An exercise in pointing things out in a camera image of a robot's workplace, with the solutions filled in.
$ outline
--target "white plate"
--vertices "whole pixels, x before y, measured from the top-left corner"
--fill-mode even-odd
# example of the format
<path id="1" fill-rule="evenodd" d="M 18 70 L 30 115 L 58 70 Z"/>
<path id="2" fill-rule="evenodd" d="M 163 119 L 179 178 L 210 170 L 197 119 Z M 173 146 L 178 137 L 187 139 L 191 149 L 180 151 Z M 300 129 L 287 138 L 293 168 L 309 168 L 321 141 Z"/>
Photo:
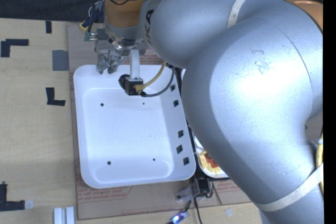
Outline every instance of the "white plate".
<path id="1" fill-rule="evenodd" d="M 141 65 L 140 77 L 147 82 L 159 69 Z M 75 71 L 83 180 L 93 188 L 109 188 L 190 178 L 196 163 L 176 80 L 175 90 L 157 97 L 128 96 L 118 79 L 129 73 L 128 65 L 113 74 L 99 74 L 94 65 Z M 160 92 L 170 77 L 165 68 L 145 92 Z"/>

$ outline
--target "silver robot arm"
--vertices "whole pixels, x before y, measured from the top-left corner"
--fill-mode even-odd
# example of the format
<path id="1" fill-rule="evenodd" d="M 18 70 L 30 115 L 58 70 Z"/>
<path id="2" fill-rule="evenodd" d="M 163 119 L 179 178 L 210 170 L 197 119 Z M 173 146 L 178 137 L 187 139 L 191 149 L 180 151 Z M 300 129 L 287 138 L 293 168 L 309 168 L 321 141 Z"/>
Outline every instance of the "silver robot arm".
<path id="1" fill-rule="evenodd" d="M 193 132 L 270 223 L 324 223 L 319 182 L 296 195 L 316 174 L 304 126 L 322 111 L 321 25 L 286 0 L 245 0 L 228 23 L 237 1 L 144 0 L 138 24 L 108 33 L 186 70 Z"/>

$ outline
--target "brown cardboard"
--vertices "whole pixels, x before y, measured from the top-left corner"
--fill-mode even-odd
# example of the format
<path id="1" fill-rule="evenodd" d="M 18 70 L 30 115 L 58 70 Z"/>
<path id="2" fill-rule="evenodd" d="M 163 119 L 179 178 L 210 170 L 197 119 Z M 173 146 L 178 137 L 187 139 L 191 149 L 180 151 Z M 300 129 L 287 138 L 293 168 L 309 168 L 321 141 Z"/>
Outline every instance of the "brown cardboard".
<path id="1" fill-rule="evenodd" d="M 94 24 L 93 31 L 101 27 L 101 24 Z M 97 54 L 94 52 L 94 42 L 84 41 L 84 32 L 80 30 L 78 24 L 68 24 L 67 30 L 78 219 L 184 209 L 186 203 L 176 202 L 175 193 L 188 187 L 190 185 L 189 180 L 109 189 L 93 189 L 86 185 L 81 178 L 73 75 L 74 71 L 82 65 L 95 65 L 97 63 Z M 145 56 L 141 57 L 140 63 L 160 65 L 162 59 L 148 49 Z M 316 135 L 316 132 L 321 128 L 321 125 L 322 116 L 307 123 L 307 131 L 310 132 L 310 137 L 315 137 L 312 139 L 317 140 L 319 134 Z M 214 195 L 209 199 L 203 198 L 199 200 L 198 205 L 200 207 L 250 202 L 246 194 L 232 180 L 215 181 L 214 186 L 216 190 Z"/>

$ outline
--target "hole in tray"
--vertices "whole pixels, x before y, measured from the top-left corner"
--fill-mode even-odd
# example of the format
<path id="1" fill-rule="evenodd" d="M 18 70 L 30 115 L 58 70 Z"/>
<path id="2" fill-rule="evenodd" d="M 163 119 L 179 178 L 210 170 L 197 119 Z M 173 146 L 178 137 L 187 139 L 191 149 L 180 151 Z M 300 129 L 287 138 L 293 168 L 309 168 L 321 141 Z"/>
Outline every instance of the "hole in tray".
<path id="1" fill-rule="evenodd" d="M 183 159 L 183 164 L 184 165 L 187 165 L 189 163 L 189 158 L 187 157 L 187 158 L 184 158 Z"/>
<path id="2" fill-rule="evenodd" d="M 176 148 L 176 151 L 177 151 L 178 154 L 179 154 L 182 150 L 183 150 L 182 145 L 179 145 L 179 146 Z"/>

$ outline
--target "table surface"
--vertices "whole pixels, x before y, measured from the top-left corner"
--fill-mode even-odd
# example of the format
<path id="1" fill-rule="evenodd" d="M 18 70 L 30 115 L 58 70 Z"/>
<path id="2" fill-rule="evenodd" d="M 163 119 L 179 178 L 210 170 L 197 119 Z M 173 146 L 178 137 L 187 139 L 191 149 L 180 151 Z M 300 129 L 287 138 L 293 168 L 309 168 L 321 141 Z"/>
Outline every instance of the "table surface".
<path id="1" fill-rule="evenodd" d="M 67 22 L 0 19 L 0 40 L 29 39 L 0 58 L 0 182 L 7 200 L 32 200 L 33 209 L 0 212 L 1 224 L 52 223 L 54 208 L 76 207 L 69 72 L 53 71 L 52 51 L 67 50 Z M 65 106 L 47 105 L 46 88 Z M 120 216 L 76 223 L 168 223 L 177 212 Z M 195 209 L 184 224 L 198 223 Z M 200 209 L 203 223 L 261 223 L 252 203 Z"/>

